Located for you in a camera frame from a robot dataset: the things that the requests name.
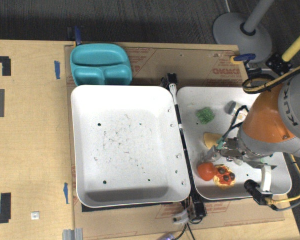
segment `metal rod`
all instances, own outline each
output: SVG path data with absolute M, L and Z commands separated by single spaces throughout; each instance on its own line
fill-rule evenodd
M 252 14 L 244 24 L 243 28 L 247 33 L 253 33 L 255 31 L 262 18 L 265 16 L 274 2 L 275 0 L 260 0 L 256 8 L 253 10 Z

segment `gray metal stand base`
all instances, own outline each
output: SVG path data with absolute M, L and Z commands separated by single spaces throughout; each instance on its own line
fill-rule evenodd
M 248 17 L 240 13 L 227 13 L 216 19 L 213 25 L 213 36 L 219 45 L 237 45 L 240 53 L 255 54 L 252 63 L 265 61 L 272 52 L 272 40 L 268 31 L 259 24 L 254 35 L 242 32 L 241 25 Z

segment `toy pizza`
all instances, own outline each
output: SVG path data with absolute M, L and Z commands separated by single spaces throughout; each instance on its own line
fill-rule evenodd
M 216 165 L 216 175 L 213 177 L 214 183 L 222 190 L 232 188 L 236 184 L 236 175 L 224 164 Z

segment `teal container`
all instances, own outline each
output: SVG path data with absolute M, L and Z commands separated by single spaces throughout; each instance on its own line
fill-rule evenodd
M 77 86 L 128 86 L 132 82 L 129 57 L 116 44 L 79 45 L 71 53 L 70 65 Z

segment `wooden surface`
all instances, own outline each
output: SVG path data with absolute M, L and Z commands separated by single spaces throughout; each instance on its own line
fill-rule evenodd
M 0 41 L 0 56 L 11 58 L 12 76 L 2 76 L 5 117 L 0 118 L 0 193 L 11 193 L 9 223 L 0 224 L 1 239 L 62 239 L 74 229 L 65 46 L 72 42 Z M 55 61 L 60 62 L 60 79 Z M 31 220 L 31 212 L 40 212 Z M 292 211 L 285 220 L 194 230 L 200 239 L 300 239 Z M 147 235 L 121 240 L 156 240 Z M 187 232 L 182 239 L 191 239 Z

